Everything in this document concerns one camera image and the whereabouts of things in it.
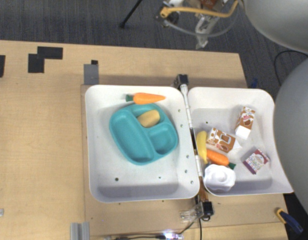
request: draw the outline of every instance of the blue handle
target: blue handle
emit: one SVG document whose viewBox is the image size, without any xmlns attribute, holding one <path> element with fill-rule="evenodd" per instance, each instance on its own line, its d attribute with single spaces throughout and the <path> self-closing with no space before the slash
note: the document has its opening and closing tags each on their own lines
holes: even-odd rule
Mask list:
<svg viewBox="0 0 308 240">
<path fill-rule="evenodd" d="M 281 217 L 286 221 L 286 223 L 291 226 L 291 228 L 294 230 L 294 232 L 298 235 L 300 235 L 303 232 L 303 228 L 300 226 L 300 224 L 289 214 L 281 211 L 279 213 Z"/>
</svg>

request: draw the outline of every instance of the gray carpet floor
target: gray carpet floor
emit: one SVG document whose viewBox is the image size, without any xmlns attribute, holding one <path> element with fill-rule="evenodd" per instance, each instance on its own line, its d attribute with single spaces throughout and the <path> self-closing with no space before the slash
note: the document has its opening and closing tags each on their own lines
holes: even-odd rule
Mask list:
<svg viewBox="0 0 308 240">
<path fill-rule="evenodd" d="M 154 20 L 163 1 L 143 0 L 121 29 L 119 23 L 136 0 L 0 0 L 0 40 L 195 50 L 195 37 L 162 28 Z M 273 61 L 284 50 L 258 33 L 241 9 L 234 27 L 201 49 L 239 53 L 247 85 L 257 83 L 274 98 L 279 84 Z M 280 80 L 305 58 L 294 52 L 280 55 Z"/>
</svg>

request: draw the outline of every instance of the teal plate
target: teal plate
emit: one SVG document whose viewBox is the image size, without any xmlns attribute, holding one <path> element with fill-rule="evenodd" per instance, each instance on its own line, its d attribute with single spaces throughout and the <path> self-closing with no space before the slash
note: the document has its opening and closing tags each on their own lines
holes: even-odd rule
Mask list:
<svg viewBox="0 0 308 240">
<path fill-rule="evenodd" d="M 160 121 L 153 127 L 145 128 L 137 117 L 149 110 L 157 110 Z M 133 104 L 118 110 L 110 118 L 109 129 L 121 153 L 136 165 L 156 161 L 171 153 L 178 145 L 175 127 L 155 104 Z"/>
</svg>

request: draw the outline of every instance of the white tray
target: white tray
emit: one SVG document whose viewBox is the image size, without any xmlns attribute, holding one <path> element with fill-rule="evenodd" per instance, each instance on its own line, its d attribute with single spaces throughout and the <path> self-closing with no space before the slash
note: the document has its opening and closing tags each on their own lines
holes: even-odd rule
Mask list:
<svg viewBox="0 0 308 240">
<path fill-rule="evenodd" d="M 178 134 L 177 148 L 147 165 L 135 165 L 121 154 L 109 130 L 114 112 L 130 105 L 126 94 L 166 96 L 157 103 Z M 182 94 L 171 87 L 94 85 L 86 92 L 90 190 L 100 202 L 189 199 L 199 190 L 196 161 Z"/>
<path fill-rule="evenodd" d="M 256 110 L 252 131 L 247 140 L 236 139 L 242 148 L 231 150 L 227 156 L 237 164 L 236 182 L 228 192 L 211 191 L 216 196 L 290 193 L 293 191 L 280 164 L 273 135 L 274 102 L 271 96 L 257 89 L 196 87 L 189 91 L 188 100 L 196 133 L 212 127 L 235 136 L 235 124 L 243 106 Z M 211 150 L 219 151 L 208 145 Z M 257 148 L 269 158 L 256 175 L 242 163 Z"/>
</svg>

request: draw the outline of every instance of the wooden table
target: wooden table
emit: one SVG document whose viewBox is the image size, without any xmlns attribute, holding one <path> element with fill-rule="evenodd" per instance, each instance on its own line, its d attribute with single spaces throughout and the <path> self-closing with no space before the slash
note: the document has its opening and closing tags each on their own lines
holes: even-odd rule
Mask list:
<svg viewBox="0 0 308 240">
<path fill-rule="evenodd" d="M 44 74 L 28 73 L 28 54 L 36 54 L 37 46 L 63 47 L 64 57 L 46 59 Z M 246 83 L 237 54 L 0 40 L 0 55 L 6 55 L 0 78 L 0 240 L 66 240 L 70 223 L 84 221 L 93 240 L 186 227 L 179 212 L 192 206 L 190 199 L 88 206 L 83 65 L 98 60 L 100 84 L 169 86 L 182 73 L 190 87 L 241 88 Z M 203 239 L 287 239 L 274 214 L 278 207 L 286 210 L 283 195 L 210 199 L 215 215 L 202 224 Z M 88 217 L 91 209 L 95 218 Z M 196 224 L 184 234 L 199 239 Z"/>
</svg>

